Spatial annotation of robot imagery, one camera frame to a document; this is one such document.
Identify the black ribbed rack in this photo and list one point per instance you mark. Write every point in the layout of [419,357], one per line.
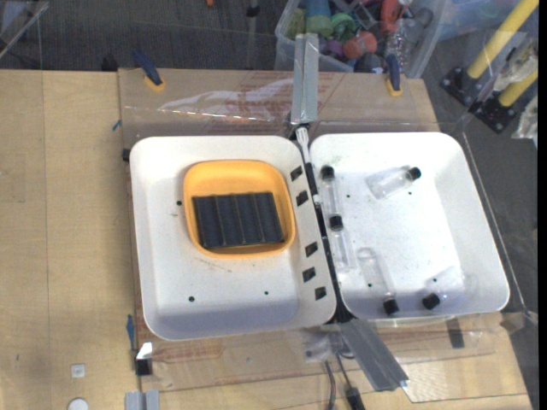
[237,220]

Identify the orange bowl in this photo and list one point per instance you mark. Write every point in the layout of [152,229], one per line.
[233,177]

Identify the clear plastic storage bin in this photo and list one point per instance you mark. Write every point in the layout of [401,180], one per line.
[410,54]

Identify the white plastic tray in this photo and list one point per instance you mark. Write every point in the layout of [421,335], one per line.
[222,297]
[410,237]

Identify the clear plastic bottle black cap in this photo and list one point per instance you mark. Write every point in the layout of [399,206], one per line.
[372,269]
[389,183]
[446,284]
[343,246]
[330,192]

